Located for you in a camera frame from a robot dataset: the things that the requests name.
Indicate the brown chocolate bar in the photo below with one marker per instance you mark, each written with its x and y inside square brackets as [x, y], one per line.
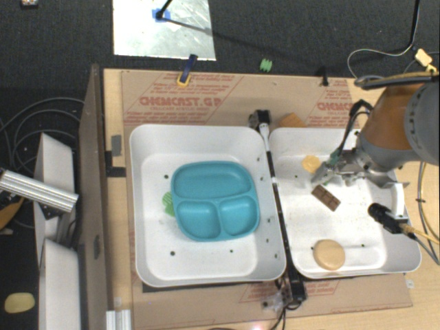
[326, 198]

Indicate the thin black and white rod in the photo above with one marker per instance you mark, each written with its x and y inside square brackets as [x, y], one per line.
[277, 198]

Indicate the yellow round biscuit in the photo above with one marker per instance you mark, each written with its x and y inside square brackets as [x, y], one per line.
[310, 163]

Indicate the green ridged toy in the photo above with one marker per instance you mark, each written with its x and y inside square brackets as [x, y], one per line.
[266, 65]

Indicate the brown cardboard board red print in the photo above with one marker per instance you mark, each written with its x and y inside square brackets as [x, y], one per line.
[206, 91]

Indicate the white plastic tray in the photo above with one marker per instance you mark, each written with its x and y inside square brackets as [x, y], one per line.
[206, 263]
[364, 225]

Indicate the blue divided plate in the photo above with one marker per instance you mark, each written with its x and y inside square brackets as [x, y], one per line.
[213, 198]

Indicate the black cylinder on white bracket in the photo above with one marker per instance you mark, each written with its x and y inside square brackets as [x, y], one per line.
[386, 217]

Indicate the tan round bread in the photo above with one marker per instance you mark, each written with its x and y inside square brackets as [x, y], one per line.
[329, 255]

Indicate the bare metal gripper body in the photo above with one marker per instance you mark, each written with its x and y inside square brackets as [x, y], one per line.
[354, 168]

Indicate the pale yellow oval toy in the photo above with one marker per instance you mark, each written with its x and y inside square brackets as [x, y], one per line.
[19, 302]

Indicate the green ridged toy food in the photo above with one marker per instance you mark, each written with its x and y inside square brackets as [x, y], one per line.
[167, 203]

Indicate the orange square biscuit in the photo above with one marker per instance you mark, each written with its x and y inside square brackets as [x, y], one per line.
[291, 120]

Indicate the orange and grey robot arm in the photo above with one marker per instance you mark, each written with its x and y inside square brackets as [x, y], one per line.
[395, 122]

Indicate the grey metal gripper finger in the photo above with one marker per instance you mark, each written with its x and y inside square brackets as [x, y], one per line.
[329, 180]
[319, 174]

